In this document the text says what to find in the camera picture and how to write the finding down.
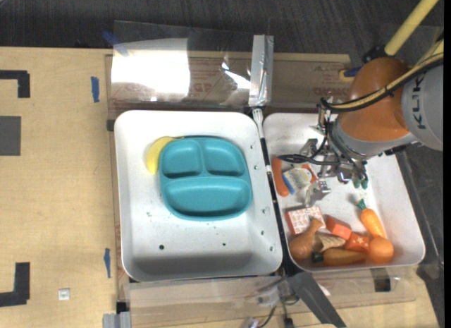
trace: yellow object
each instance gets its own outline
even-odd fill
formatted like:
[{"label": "yellow object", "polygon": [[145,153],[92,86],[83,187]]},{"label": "yellow object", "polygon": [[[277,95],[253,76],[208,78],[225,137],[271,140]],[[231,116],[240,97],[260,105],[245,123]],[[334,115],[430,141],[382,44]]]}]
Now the yellow object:
[{"label": "yellow object", "polygon": [[164,136],[159,138],[154,144],[149,148],[146,156],[146,167],[149,173],[152,175],[156,174],[158,171],[158,161],[162,149],[170,142],[177,140],[179,138],[171,138],[170,136]]},{"label": "yellow object", "polygon": [[324,264],[329,267],[354,264],[363,262],[366,259],[365,253],[359,253],[352,250],[344,250],[339,248],[327,249],[323,255]]},{"label": "yellow object", "polygon": [[345,83],[351,83],[354,80],[354,76],[347,77],[345,76],[346,70],[340,70],[338,73],[338,76],[340,77],[341,81]]},{"label": "yellow object", "polygon": [[406,21],[385,46],[385,52],[388,56],[396,55],[438,1],[440,0],[420,0]]}]

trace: teal plate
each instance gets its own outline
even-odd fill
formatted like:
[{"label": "teal plate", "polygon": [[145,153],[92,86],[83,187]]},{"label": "teal plate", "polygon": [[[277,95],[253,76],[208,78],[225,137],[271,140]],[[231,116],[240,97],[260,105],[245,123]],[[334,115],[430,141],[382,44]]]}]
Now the teal plate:
[{"label": "teal plate", "polygon": [[159,176],[166,207],[182,219],[230,219],[245,212],[252,201],[246,160],[224,139],[170,142],[159,157]]}]

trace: toy carrot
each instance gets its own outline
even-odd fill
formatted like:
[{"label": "toy carrot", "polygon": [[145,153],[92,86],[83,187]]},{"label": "toy carrot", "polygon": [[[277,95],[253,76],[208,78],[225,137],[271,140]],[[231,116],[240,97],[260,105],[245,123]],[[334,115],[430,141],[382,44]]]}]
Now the toy carrot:
[{"label": "toy carrot", "polygon": [[368,230],[369,233],[373,236],[373,238],[377,236],[386,238],[382,223],[376,215],[376,212],[372,209],[367,208],[363,199],[361,199],[357,203],[357,206],[362,209],[360,220],[362,221],[363,225],[365,225],[366,230]]}]

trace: toy food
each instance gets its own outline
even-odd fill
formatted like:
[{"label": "toy food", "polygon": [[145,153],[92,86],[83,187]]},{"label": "toy food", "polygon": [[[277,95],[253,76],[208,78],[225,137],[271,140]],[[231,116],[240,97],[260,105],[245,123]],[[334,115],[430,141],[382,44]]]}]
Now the toy food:
[{"label": "toy food", "polygon": [[291,210],[285,213],[288,227],[291,234],[297,235],[304,233],[310,225],[310,219],[318,219],[322,223],[322,228],[326,227],[323,214],[319,207],[305,207],[302,209]]},{"label": "toy food", "polygon": [[316,231],[321,228],[322,225],[323,223],[321,221],[313,218],[309,228],[290,241],[288,248],[290,249],[290,254],[294,260],[301,262],[311,255],[311,242]]},{"label": "toy food", "polygon": [[315,170],[312,169],[310,164],[303,164],[296,166],[282,174],[283,181],[291,194],[305,188],[314,181],[318,180]]},{"label": "toy food", "polygon": [[334,236],[330,234],[316,233],[313,237],[312,249],[315,252],[322,253],[323,251],[330,248],[339,248],[344,246],[346,240],[340,238],[339,236]]},{"label": "toy food", "polygon": [[282,160],[277,157],[273,157],[271,160],[271,168],[273,169],[274,184],[276,185],[277,194],[280,196],[288,196],[290,190],[285,185],[282,177]]},{"label": "toy food", "polygon": [[369,257],[375,263],[388,263],[394,253],[393,244],[381,236],[375,237],[369,244]]},{"label": "toy food", "polygon": [[333,235],[345,240],[349,239],[352,233],[351,227],[348,224],[331,216],[327,216],[326,228]]},{"label": "toy food", "polygon": [[355,252],[368,253],[369,252],[369,238],[352,232],[350,238],[345,244],[346,250],[353,250]]},{"label": "toy food", "polygon": [[382,223],[379,220],[376,212],[372,209],[367,208],[363,199],[361,199],[357,203],[357,206],[359,207],[359,209],[362,209],[362,212],[360,213],[360,220],[362,221],[366,230],[369,231],[371,236],[373,236],[373,238],[377,236],[386,238]]},{"label": "toy food", "polygon": [[324,261],[324,256],[321,253],[311,252],[311,261],[313,263],[320,263]]},{"label": "toy food", "polygon": [[363,262],[366,259],[366,254],[364,253],[339,248],[327,249],[323,253],[323,256],[324,256],[324,264],[331,267]]}]

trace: yellow pole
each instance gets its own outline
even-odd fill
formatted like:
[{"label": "yellow pole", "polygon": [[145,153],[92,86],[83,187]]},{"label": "yellow pole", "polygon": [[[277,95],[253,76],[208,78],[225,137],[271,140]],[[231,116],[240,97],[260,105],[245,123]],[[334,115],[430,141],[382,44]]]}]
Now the yellow pole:
[{"label": "yellow pole", "polygon": [[431,12],[438,1],[440,0],[420,0],[400,29],[385,46],[385,52],[388,56],[396,55],[402,45],[412,35],[428,13]]}]

